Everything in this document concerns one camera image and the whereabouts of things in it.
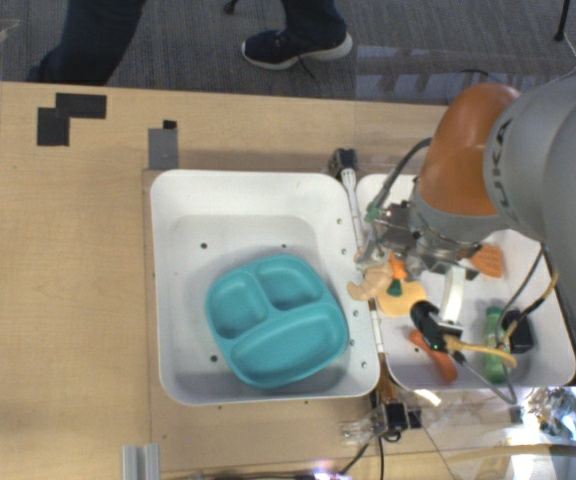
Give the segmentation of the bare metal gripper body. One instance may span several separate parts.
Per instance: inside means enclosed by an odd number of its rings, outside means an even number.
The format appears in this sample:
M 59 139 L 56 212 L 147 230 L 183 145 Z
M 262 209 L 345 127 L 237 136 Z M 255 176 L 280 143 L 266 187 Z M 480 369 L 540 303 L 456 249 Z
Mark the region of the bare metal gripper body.
M 402 260 L 409 274 L 447 274 L 479 251 L 478 242 L 448 238 L 434 231 L 411 202 L 393 203 L 374 222 L 377 243 Z

